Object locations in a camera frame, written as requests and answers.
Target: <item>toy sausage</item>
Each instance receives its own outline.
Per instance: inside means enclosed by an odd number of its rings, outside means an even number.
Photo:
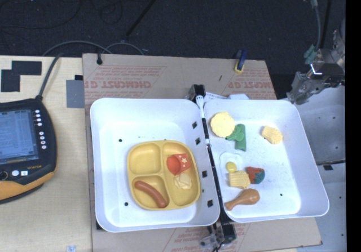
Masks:
[[[147,184],[146,182],[140,180],[136,181],[134,183],[134,187],[151,196],[159,208],[164,208],[168,205],[168,203],[163,198],[162,194],[156,188]]]

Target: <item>toy food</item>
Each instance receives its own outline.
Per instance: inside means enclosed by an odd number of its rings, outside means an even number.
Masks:
[[[159,193],[156,188],[140,180],[134,183],[134,187],[151,196],[159,208],[167,207],[168,203],[165,201],[162,194]]]
[[[251,184],[259,184],[265,178],[265,170],[262,168],[247,167],[246,172]]]
[[[226,140],[236,141],[236,149],[246,151],[246,130],[245,126],[240,123],[235,126],[232,134],[226,137]]]
[[[174,154],[167,158],[167,168],[173,175],[180,174],[190,166],[187,154]]]
[[[228,112],[219,112],[210,119],[210,127],[216,136],[225,138],[235,129],[235,120]]]
[[[255,189],[244,190],[237,198],[224,203],[227,210],[232,210],[236,205],[253,205],[259,201],[259,193]]]
[[[229,173],[234,173],[235,171],[237,171],[237,166],[235,163],[233,162],[227,162],[226,163],[226,170],[229,172]]]
[[[184,190],[189,190],[192,188],[192,179],[187,173],[180,173],[174,177],[174,184]]]
[[[250,185],[249,176],[244,171],[229,173],[228,181],[230,182],[231,187],[237,187],[241,189],[245,189]]]
[[[282,134],[276,128],[265,126],[262,130],[261,136],[268,140],[271,144],[278,144],[282,141]]]

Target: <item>white tray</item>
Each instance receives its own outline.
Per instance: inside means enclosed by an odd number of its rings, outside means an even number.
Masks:
[[[90,109],[94,155],[95,212],[106,231],[208,226],[219,217],[219,202],[198,106],[184,99],[110,99]],[[201,194],[189,207],[151,211],[134,201],[127,177],[127,154],[139,143],[182,142],[192,151]]]
[[[212,132],[209,121],[218,112],[228,112],[236,124],[245,125],[246,151],[236,150],[235,141]],[[294,105],[284,100],[214,99],[205,104],[205,117],[223,202],[241,192],[228,184],[227,161],[235,162],[238,170],[248,166],[265,170],[265,179],[248,187],[259,192],[260,200],[226,210],[232,220],[246,223],[327,213],[328,197]],[[282,133],[281,143],[271,144],[261,136],[266,125]]]

